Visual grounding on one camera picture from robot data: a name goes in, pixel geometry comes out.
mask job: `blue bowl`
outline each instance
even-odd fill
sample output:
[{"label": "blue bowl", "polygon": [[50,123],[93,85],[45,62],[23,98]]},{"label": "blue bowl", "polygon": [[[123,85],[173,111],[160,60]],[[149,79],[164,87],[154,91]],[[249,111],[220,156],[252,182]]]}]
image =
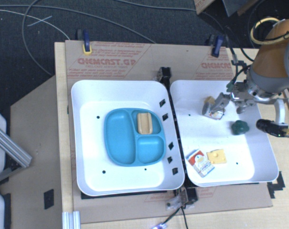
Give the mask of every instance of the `blue bowl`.
[{"label": "blue bowl", "polygon": [[[150,113],[153,132],[137,131],[137,114]],[[160,119],[149,110],[121,108],[109,112],[104,121],[104,141],[109,158],[121,166],[147,166],[165,156],[165,133]]]}]

